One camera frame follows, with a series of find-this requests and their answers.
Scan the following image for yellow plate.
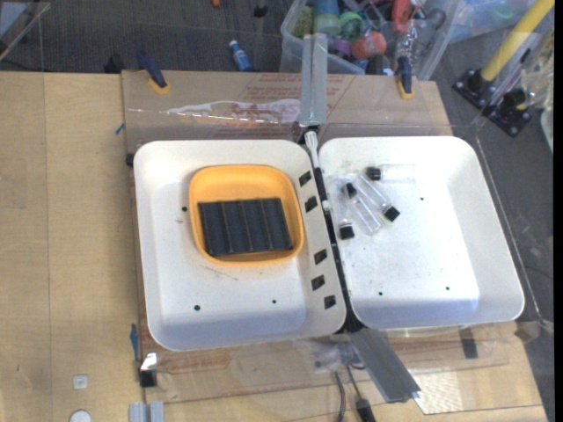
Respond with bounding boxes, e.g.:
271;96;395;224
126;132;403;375
187;164;306;267

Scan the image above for black ribbed rectangular tray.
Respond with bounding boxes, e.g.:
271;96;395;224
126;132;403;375
196;197;295;258

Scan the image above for clear plastic bottle black cap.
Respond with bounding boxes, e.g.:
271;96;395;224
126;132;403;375
356;172;401;223
332;178;356;241
341;182;384;237
364;163;418;186

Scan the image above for white plastic tray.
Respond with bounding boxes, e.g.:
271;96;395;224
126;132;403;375
317;135;526;331
132;138;347;353

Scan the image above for clear plastic storage bin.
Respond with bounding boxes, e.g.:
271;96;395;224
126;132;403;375
279;0;468;82
398;0;554;46

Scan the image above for blue bottle white cap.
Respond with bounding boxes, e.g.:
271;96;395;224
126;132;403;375
228;39;254;73

